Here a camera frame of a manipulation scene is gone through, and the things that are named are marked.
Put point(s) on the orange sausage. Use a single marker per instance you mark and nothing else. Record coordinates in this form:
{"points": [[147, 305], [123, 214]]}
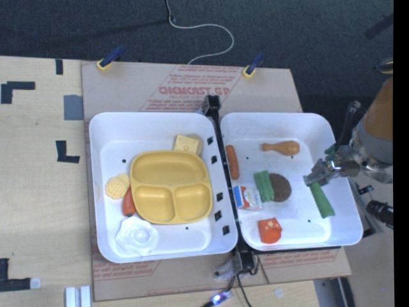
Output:
{"points": [[232, 162]]}

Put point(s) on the green asparagus bundle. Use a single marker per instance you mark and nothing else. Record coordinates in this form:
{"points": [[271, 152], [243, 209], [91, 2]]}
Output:
{"points": [[264, 186]]}

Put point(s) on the yellow corn cob piece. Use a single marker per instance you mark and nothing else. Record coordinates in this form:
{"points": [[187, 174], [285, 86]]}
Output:
{"points": [[117, 186]]}

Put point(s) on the brown cardboard board red print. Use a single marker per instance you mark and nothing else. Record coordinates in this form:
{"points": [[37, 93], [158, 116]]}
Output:
{"points": [[134, 88]]}

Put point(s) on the orange carrot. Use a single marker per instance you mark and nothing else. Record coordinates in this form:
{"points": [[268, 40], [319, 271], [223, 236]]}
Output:
{"points": [[128, 203]]}

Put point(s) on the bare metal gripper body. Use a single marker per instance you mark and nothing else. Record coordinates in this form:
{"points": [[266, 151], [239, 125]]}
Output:
{"points": [[367, 162]]}

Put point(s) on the brown chicken drumstick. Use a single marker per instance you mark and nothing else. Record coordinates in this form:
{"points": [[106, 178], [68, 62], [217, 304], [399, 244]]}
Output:
{"points": [[284, 147]]}

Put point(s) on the brown burger patty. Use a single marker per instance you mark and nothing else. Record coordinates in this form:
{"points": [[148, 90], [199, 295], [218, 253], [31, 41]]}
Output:
{"points": [[282, 187]]}

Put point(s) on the black cylinder on white bracket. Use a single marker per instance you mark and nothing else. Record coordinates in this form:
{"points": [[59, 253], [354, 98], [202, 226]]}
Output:
{"points": [[380, 210]]}

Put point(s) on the white fried egg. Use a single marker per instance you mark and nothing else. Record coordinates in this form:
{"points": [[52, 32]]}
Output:
{"points": [[137, 237]]}

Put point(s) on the thin black rod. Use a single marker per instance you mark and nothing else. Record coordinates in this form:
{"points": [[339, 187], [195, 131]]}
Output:
{"points": [[223, 158]]}

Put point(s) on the yellow divided plate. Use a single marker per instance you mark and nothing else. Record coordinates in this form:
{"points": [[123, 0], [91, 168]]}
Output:
{"points": [[169, 171]]}

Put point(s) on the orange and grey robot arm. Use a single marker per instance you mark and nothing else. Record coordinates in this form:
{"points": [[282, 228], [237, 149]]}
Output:
{"points": [[380, 117]]}

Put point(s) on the white and orange carton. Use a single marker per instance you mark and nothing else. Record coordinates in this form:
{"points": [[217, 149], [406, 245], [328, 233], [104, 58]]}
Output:
{"points": [[247, 198]]}

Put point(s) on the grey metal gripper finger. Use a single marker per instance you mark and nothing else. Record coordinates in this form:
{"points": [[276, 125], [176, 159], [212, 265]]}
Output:
{"points": [[314, 171], [325, 178]]}

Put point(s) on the white plastic tray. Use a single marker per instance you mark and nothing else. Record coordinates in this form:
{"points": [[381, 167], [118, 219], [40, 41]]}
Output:
{"points": [[115, 130], [287, 126]]}

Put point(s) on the yellow cheese wedge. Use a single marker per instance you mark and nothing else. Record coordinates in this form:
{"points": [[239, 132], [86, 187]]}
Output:
{"points": [[185, 144]]}

